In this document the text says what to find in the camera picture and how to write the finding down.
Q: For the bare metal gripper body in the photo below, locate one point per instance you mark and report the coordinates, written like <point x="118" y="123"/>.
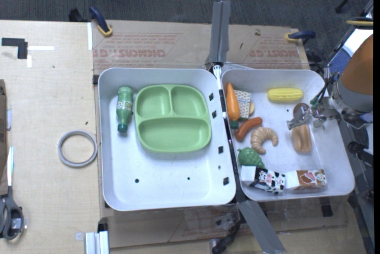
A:
<point x="324" y="107"/>

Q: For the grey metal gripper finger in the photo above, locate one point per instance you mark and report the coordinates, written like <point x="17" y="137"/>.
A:
<point x="305" y="111"/>
<point x="297" y="123"/>

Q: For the brown doughnut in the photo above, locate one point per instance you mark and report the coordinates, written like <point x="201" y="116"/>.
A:
<point x="297" y="108"/>

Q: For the tan hot dog bun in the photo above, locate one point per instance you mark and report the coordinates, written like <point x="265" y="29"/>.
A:
<point x="301" y="140"/>

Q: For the yellow corn cob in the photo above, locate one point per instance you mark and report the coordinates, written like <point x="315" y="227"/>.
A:
<point x="285" y="95"/>

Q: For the tan croissant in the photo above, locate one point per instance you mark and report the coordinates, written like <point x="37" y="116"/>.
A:
<point x="259" y="135"/>

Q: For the tan round biscuit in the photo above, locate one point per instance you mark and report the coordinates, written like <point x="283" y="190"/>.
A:
<point x="252" y="108"/>

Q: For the red sausage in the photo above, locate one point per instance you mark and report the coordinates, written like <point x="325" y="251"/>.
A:
<point x="248" y="127"/>

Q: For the white plastic tray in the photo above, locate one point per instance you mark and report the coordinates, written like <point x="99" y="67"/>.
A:
<point x="166" y="181"/>
<point x="326" y="163"/>

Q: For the white and orange packet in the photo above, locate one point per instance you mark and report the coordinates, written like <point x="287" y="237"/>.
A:
<point x="245" y="101"/>

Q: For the brown and white carton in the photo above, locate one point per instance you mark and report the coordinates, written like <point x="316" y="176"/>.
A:
<point x="308" y="179"/>

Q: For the green grapes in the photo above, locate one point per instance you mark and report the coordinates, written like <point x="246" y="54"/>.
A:
<point x="249" y="158"/>

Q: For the cow print milk carton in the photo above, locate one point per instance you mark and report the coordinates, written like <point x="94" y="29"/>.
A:
<point x="267" y="180"/>

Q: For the orange carrot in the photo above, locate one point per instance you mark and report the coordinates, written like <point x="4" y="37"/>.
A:
<point x="232" y="103"/>

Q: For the green divided plate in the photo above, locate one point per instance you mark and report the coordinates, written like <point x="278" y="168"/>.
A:
<point x="173" y="132"/>

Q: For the brown cardboard board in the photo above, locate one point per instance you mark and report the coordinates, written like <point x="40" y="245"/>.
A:
<point x="148" y="48"/>

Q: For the green plastic bottle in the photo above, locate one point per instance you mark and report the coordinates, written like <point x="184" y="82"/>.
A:
<point x="124" y="107"/>

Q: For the white tape roll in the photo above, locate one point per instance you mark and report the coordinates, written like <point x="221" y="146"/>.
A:
<point x="60" y="152"/>

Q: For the black cylinder on white bracket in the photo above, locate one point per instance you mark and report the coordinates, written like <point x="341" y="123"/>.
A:
<point x="357" y="151"/>

